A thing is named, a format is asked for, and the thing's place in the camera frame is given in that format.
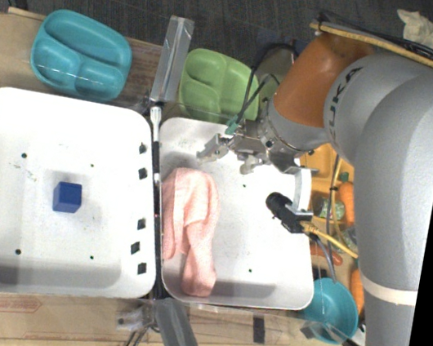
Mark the brown cardboard board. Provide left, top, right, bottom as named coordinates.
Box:
left=0, top=4, right=415, bottom=346

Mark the blue cube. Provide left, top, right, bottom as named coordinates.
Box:
left=49, top=180, right=86, bottom=216

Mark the green divided plate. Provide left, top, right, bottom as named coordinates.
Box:
left=173, top=44, right=283, bottom=134

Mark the pink cloth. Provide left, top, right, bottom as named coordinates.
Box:
left=142, top=163, right=237, bottom=301

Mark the white plastic tray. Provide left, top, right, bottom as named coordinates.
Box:
left=130, top=113, right=341, bottom=324
left=0, top=84, right=185, bottom=320

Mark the orange divided plate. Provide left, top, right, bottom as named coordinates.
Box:
left=290, top=139, right=368, bottom=231

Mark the green can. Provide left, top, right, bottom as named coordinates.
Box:
left=311, top=195, right=347, bottom=223

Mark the teal divided plate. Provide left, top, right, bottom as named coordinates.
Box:
left=23, top=3, right=140, bottom=107

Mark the black cylinder on white bracket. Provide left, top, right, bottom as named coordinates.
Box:
left=260, top=161, right=322, bottom=237

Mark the teal bowl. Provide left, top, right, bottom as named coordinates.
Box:
left=293, top=273, right=367, bottom=346

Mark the white crumpled paper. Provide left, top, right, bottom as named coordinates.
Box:
left=391, top=7, right=433, bottom=48

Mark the orange carrot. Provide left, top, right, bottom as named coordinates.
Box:
left=331, top=180, right=363, bottom=228
left=344, top=268, right=372, bottom=316

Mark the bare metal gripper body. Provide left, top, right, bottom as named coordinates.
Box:
left=224, top=115, right=308, bottom=176

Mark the red sausage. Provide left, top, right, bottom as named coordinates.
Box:
left=306, top=241, right=347, bottom=268

